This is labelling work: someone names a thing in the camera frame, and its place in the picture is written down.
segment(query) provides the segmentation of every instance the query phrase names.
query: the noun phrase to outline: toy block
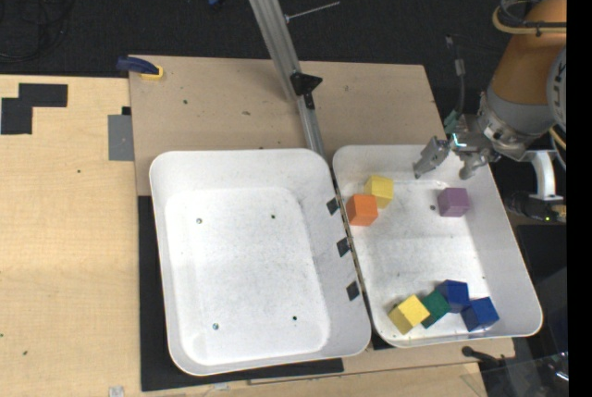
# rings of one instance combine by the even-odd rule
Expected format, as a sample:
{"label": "toy block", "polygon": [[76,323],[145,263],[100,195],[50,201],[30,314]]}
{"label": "toy block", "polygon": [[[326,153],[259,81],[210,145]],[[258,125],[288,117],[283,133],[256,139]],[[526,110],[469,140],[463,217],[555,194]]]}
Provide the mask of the toy block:
{"label": "toy block", "polygon": [[378,206],[373,194],[354,194],[345,205],[352,226],[370,226],[378,217]]}
{"label": "toy block", "polygon": [[364,193],[373,194],[380,209],[386,208],[392,200],[394,182],[386,177],[371,175],[364,185]]}
{"label": "toy block", "polygon": [[446,188],[438,195],[438,208],[443,217],[461,217],[469,210],[465,188]]}
{"label": "toy block", "polygon": [[411,295],[388,313],[390,321],[402,334],[407,334],[429,316],[429,311],[417,295]]}
{"label": "toy block", "polygon": [[471,300],[471,304],[461,312],[461,316],[469,331],[477,328],[485,329],[500,320],[500,316],[489,297]]}
{"label": "toy block", "polygon": [[431,292],[429,295],[424,297],[421,302],[429,312],[429,316],[424,321],[422,321],[424,328],[431,327],[450,311],[450,304],[448,303],[448,300],[446,300],[444,295],[442,295],[438,290]]}
{"label": "toy block", "polygon": [[448,301],[451,313],[461,313],[469,306],[469,286],[465,282],[444,280],[436,287],[436,290]]}

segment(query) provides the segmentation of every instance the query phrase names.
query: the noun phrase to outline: orange cube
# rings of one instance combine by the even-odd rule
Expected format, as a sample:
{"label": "orange cube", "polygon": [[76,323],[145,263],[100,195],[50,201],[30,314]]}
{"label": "orange cube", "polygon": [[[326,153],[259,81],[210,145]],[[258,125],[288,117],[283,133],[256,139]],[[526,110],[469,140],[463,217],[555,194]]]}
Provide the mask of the orange cube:
{"label": "orange cube", "polygon": [[355,194],[345,205],[352,226],[370,226],[378,217],[378,204],[373,194]]}

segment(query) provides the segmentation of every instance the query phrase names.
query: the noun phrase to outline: aluminum rail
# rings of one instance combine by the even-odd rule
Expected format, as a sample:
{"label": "aluminum rail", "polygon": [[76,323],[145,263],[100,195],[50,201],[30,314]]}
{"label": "aluminum rail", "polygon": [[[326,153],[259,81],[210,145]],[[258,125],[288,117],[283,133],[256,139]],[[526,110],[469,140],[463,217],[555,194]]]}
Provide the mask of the aluminum rail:
{"label": "aluminum rail", "polygon": [[271,55],[289,101],[296,101],[308,148],[325,158],[325,147],[318,127],[314,108],[309,108],[303,95],[294,92],[290,76],[301,73],[300,62],[294,50],[286,19],[278,0],[249,0],[267,50]]}

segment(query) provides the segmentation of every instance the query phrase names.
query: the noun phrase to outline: plywood surface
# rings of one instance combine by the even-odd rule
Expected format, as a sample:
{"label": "plywood surface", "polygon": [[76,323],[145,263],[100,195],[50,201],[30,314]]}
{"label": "plywood surface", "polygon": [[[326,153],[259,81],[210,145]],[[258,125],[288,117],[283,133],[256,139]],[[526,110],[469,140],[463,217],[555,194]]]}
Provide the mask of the plywood surface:
{"label": "plywood surface", "polygon": [[[425,83],[419,68],[410,72]],[[0,135],[0,395],[104,397],[111,386],[123,386],[126,397],[217,391],[213,386],[140,390],[136,177],[132,162],[108,160],[107,137],[107,117],[130,105],[129,81],[0,76],[0,95],[16,97],[20,82],[66,83],[68,107],[34,108],[32,135]],[[255,108],[242,107],[256,113]],[[433,117],[431,109],[427,117]],[[142,117],[132,105],[135,130],[141,126],[138,112]],[[241,112],[238,116],[250,118]],[[323,122],[320,110],[319,119]],[[166,118],[160,120],[156,125],[167,124]],[[282,139],[300,132],[299,122],[294,119],[292,131],[286,130]],[[433,120],[423,127],[425,133],[438,128]],[[187,132],[192,132],[191,124]],[[215,137],[210,139],[216,145]],[[296,135],[292,140],[297,142]],[[326,144],[331,149],[339,143],[326,136]],[[511,340],[472,345],[496,356],[513,353]],[[461,366],[442,366],[459,360]],[[458,377],[478,370],[473,360],[460,356],[458,345],[369,349],[345,359],[344,365],[350,376],[233,382],[228,389],[245,396],[433,395],[433,386],[447,379],[451,391],[440,395],[465,395],[466,384]],[[402,367],[409,369],[390,370]]]}
{"label": "plywood surface", "polygon": [[[166,151],[306,147],[297,106],[271,60],[140,57],[165,74],[160,81],[129,75],[138,194],[150,194],[150,164]],[[323,79],[314,103],[329,162],[343,145],[425,144],[444,135],[422,66],[301,67]]]}

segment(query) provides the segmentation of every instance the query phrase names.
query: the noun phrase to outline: white tray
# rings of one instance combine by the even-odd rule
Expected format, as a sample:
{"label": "white tray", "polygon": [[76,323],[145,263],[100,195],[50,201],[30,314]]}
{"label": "white tray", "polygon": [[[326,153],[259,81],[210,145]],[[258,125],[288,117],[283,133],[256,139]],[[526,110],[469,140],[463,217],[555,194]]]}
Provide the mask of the white tray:
{"label": "white tray", "polygon": [[306,149],[168,152],[150,169],[170,355],[209,375],[357,354],[370,321],[327,163]]}
{"label": "white tray", "polygon": [[[375,222],[351,227],[376,332],[398,347],[535,334],[542,312],[489,167],[460,180],[463,163],[450,154],[417,180],[413,162],[424,147],[346,146],[333,158],[344,204],[364,192],[370,175],[394,180],[394,199]],[[440,216],[437,198],[447,187],[467,190],[471,207],[463,217]],[[445,279],[467,282],[471,298],[490,296],[499,321],[468,332],[461,315],[449,313],[428,329],[419,324],[401,335],[387,315],[392,306]]]}

